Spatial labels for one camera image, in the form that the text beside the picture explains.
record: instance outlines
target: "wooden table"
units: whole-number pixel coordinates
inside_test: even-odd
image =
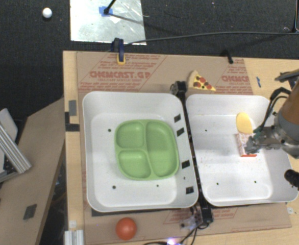
[[[60,99],[27,119],[18,147],[32,167],[0,186],[0,245],[40,243],[64,157],[63,105]]]
[[[65,112],[69,112],[69,101],[78,101],[76,52],[64,52],[63,60]],[[274,78],[281,71],[292,71],[299,68],[299,60],[245,58],[244,61],[253,93],[266,98],[270,97],[270,94],[277,86],[290,88],[288,83],[275,83]],[[258,86],[257,77],[260,79],[261,87]],[[282,101],[277,103],[275,109],[278,110],[281,104]],[[71,116],[69,122],[70,124],[79,124],[79,113],[77,112],[74,116]],[[79,132],[66,131],[68,220],[69,230],[72,231],[84,228],[79,139]],[[293,169],[299,172],[299,160],[291,159],[291,164]],[[290,215],[292,228],[199,236],[196,238],[195,244],[299,244],[299,196],[294,202],[289,203],[288,207],[291,207],[294,211]],[[139,241],[121,244],[141,245],[144,243],[144,241]]]

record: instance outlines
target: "orange ball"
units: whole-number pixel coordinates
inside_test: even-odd
[[[137,226],[131,218],[122,218],[115,226],[115,232],[120,239],[130,240],[137,231]]]

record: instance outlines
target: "pizza slice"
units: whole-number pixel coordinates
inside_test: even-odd
[[[188,79],[188,88],[199,90],[216,91],[215,88],[195,70],[192,71]]]

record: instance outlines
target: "black carpet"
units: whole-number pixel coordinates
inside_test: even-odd
[[[291,28],[295,0],[141,0],[147,38],[218,31],[284,32]],[[53,17],[44,21],[41,11]],[[0,0],[0,109],[23,118],[63,94],[62,51],[105,51],[108,44],[70,41],[69,0]],[[299,36],[219,35],[131,46],[127,52],[299,56]]]

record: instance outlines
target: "yellow egg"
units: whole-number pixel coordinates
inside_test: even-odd
[[[240,112],[236,117],[236,126],[240,133],[253,133],[253,127],[250,117],[245,112]]]

